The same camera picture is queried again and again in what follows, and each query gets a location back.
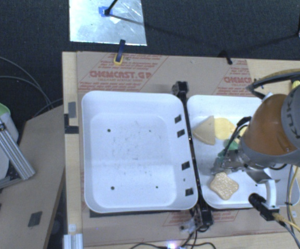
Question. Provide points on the yellow round toy food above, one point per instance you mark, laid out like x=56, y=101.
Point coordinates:
x=224, y=128

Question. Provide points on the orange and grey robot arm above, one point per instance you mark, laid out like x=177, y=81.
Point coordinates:
x=272, y=128

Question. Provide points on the green toy vegetable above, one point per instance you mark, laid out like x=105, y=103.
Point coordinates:
x=232, y=146

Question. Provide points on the brown cardboard board red print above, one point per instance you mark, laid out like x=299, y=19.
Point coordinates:
x=150, y=71

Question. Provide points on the tan square biscuit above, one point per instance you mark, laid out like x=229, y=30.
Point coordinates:
x=224, y=186

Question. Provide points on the thin black rod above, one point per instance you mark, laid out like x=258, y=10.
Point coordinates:
x=191, y=144

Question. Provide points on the pale yellow pizza slice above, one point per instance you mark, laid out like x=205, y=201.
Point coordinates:
x=206, y=132

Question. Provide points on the white plastic tray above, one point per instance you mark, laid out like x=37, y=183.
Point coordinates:
x=204, y=162
x=131, y=152

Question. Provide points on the black cylinder on white bracket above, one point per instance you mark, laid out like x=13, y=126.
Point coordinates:
x=262, y=206

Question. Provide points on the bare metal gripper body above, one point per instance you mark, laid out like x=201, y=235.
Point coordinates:
x=230, y=163

